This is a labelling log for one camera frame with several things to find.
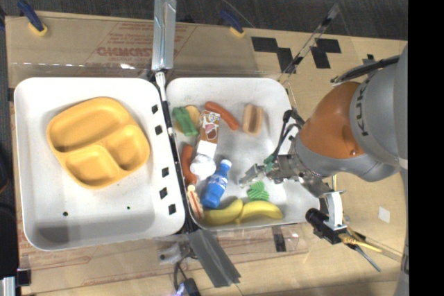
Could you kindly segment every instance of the toy banana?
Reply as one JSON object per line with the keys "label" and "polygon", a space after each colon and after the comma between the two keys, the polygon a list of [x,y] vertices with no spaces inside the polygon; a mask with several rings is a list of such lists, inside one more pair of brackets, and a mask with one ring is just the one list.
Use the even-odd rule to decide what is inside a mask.
{"label": "toy banana", "polygon": [[275,204],[268,201],[252,201],[247,202],[244,205],[242,212],[236,218],[235,222],[240,223],[244,218],[256,215],[265,215],[277,220],[284,217],[279,207],[277,207]]}
{"label": "toy banana", "polygon": [[235,220],[235,218],[239,216],[239,214],[242,212],[243,206],[244,203],[242,202],[242,200],[236,199],[225,209],[205,210],[204,219],[211,225],[224,225]]}

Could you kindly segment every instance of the white sticker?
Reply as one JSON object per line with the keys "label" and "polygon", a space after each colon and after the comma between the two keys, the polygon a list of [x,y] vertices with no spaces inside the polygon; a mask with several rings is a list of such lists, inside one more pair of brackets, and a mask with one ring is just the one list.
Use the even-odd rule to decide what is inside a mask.
{"label": "white sticker", "polygon": [[379,206],[378,217],[380,220],[390,223],[390,211],[386,210],[385,208]]}

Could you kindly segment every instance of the hot dog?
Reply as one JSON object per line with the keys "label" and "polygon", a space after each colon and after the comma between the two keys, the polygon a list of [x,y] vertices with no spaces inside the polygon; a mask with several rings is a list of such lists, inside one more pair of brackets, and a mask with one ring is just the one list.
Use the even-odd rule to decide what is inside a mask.
{"label": "hot dog", "polygon": [[239,122],[237,122],[237,120],[233,117],[233,115],[231,115],[231,113],[229,113],[220,105],[213,103],[212,101],[207,101],[205,103],[205,109],[220,114],[221,118],[228,124],[228,127],[230,127],[233,131],[239,129],[240,127]]}
{"label": "hot dog", "polygon": [[180,165],[182,166],[182,172],[185,178],[185,185],[196,184],[196,176],[189,170],[191,165],[191,158],[193,155],[193,146],[186,144],[182,149],[182,154],[180,156]]}

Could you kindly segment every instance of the black hole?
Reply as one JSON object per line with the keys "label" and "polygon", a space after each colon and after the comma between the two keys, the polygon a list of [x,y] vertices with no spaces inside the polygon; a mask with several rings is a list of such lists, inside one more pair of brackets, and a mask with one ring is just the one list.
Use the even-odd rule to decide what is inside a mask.
{"label": "black hole", "polygon": [[175,204],[170,204],[168,206],[168,211],[169,211],[170,215],[174,214],[176,212],[176,205]]}
{"label": "black hole", "polygon": [[161,191],[159,191],[160,198],[163,199],[165,196],[168,195],[167,188],[163,188]]}
{"label": "black hole", "polygon": [[162,133],[162,126],[161,125],[155,126],[154,130],[155,130],[156,135],[159,135]]}

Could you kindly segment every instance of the blue bottle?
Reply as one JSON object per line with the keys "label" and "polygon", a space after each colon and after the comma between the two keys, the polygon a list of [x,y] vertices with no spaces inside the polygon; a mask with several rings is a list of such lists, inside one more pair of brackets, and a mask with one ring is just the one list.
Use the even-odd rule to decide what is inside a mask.
{"label": "blue bottle", "polygon": [[216,172],[210,176],[207,188],[200,199],[200,203],[208,209],[215,209],[221,203],[221,197],[227,187],[228,171],[231,168],[231,162],[228,159],[222,159],[221,165]]}

